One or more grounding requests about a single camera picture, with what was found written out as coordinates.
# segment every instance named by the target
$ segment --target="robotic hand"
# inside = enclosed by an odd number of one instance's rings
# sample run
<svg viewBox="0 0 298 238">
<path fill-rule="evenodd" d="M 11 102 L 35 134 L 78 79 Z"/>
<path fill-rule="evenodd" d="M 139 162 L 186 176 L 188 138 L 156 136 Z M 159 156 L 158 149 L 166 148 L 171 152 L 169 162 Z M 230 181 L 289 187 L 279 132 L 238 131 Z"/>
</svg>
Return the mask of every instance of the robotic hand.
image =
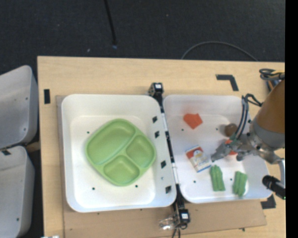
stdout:
<svg viewBox="0 0 298 238">
<path fill-rule="evenodd" d="M 261 78 L 267 81 L 280 80 L 272 89 L 264 103 L 259 103 L 251 94 L 242 97 L 242 118 L 230 140 L 221 144 L 211 156 L 214 162 L 224 158 L 231 151 L 237 153 L 236 159 L 242 161 L 245 156 L 258 155 L 270 164 L 278 164 L 281 180 L 272 176 L 265 176 L 263 183 L 277 196 L 286 199 L 285 160 L 277 156 L 274 151 L 285 147 L 285 73 L 262 69 Z M 250 124 L 249 132 L 243 134 L 247 123 L 248 103 L 261 107 L 255 119 Z"/>
</svg>

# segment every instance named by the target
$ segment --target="table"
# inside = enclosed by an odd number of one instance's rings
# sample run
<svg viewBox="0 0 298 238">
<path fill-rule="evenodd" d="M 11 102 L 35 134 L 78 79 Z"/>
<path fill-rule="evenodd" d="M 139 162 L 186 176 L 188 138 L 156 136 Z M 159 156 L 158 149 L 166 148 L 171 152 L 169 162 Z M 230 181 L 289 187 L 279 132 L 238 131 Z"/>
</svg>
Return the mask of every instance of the table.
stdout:
<svg viewBox="0 0 298 238">
<path fill-rule="evenodd" d="M 281 62 L 198 61 L 167 59 L 120 59 L 38 57 L 39 119 L 42 163 L 44 235 L 71 237 L 171 237 L 158 230 L 157 222 L 170 209 L 137 209 L 91 214 L 76 213 L 63 197 L 62 168 L 58 141 L 57 96 L 81 94 L 143 95 L 151 83 L 162 82 L 164 95 L 235 95 L 252 93 L 264 101 L 268 89 L 259 69 L 284 70 Z M 230 75 L 229 80 L 216 75 Z M 253 118 L 258 112 L 251 106 Z M 276 152 L 285 157 L 284 150 Z M 269 165 L 279 178 L 277 165 Z M 262 210 L 260 200 L 204 205 L 186 204 L 192 222 L 184 238 L 286 237 L 286 201 L 275 196 L 277 207 Z"/>
</svg>

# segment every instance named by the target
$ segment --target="black floor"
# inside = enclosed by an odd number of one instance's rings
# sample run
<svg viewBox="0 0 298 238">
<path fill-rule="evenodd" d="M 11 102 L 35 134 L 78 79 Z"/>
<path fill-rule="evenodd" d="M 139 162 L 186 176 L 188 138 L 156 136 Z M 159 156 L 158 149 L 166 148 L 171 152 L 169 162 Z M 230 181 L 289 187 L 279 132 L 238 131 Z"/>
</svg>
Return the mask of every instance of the black floor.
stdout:
<svg viewBox="0 0 298 238">
<path fill-rule="evenodd" d="M 285 61 L 286 0 L 0 0 L 0 74 L 37 56 Z M 42 234 L 39 153 L 33 225 Z"/>
</svg>

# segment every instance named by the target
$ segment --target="container lid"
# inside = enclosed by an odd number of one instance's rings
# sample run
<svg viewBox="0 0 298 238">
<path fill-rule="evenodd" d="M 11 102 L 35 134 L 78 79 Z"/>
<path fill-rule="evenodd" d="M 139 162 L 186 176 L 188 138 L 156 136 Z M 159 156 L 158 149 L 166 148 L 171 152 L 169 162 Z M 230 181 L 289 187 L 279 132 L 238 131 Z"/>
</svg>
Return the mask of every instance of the container lid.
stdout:
<svg viewBox="0 0 298 238">
<path fill-rule="evenodd" d="M 31 67 L 0 75 L 0 149 L 30 142 L 37 116 L 38 89 Z"/>
</svg>

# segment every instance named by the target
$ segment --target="green divided plate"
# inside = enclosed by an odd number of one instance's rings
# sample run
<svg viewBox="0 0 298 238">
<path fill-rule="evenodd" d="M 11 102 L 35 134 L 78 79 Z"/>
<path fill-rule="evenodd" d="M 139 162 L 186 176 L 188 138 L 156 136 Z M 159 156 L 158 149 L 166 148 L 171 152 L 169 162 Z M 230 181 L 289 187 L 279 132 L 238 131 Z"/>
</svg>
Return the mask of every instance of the green divided plate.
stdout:
<svg viewBox="0 0 298 238">
<path fill-rule="evenodd" d="M 118 186 L 135 182 L 156 158 L 151 141 L 125 119 L 112 120 L 97 130 L 88 139 L 85 154 L 104 178 Z"/>
</svg>

